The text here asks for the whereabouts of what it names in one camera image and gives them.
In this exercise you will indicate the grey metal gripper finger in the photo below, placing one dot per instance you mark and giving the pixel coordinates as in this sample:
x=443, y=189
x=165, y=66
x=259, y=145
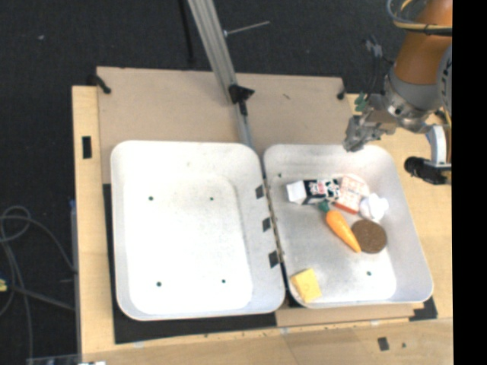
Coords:
x=350, y=136
x=366, y=137

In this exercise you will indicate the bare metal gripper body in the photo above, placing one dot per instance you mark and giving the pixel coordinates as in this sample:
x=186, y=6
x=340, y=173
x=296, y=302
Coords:
x=385, y=119

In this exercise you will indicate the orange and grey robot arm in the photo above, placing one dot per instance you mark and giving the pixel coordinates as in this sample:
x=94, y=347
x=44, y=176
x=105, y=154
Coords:
x=422, y=55

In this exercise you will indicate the red and white packet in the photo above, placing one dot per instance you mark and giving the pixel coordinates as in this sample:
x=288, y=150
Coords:
x=352, y=195

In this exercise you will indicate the white cow print milk carton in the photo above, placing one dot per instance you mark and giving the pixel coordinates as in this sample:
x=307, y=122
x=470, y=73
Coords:
x=312, y=191

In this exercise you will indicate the white plastic bottle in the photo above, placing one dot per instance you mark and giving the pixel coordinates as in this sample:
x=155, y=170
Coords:
x=374, y=207

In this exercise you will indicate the orange carrot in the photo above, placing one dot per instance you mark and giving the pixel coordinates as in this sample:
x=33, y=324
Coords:
x=341, y=227

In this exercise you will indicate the brown round biscuit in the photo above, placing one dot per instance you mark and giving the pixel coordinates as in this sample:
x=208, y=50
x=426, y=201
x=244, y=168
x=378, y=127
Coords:
x=370, y=237

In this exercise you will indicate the white plastic tray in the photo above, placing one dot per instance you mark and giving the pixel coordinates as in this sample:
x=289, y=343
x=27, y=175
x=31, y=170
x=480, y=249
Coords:
x=327, y=276
x=182, y=238

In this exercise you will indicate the yellow sponge block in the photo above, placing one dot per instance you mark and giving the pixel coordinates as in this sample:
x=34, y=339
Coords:
x=306, y=285

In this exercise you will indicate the brown cardboard board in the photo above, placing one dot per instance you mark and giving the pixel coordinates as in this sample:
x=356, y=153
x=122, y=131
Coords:
x=167, y=105

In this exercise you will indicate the black cylinder on white bracket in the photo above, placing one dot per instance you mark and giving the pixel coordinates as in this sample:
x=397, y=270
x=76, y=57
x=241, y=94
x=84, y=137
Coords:
x=437, y=146

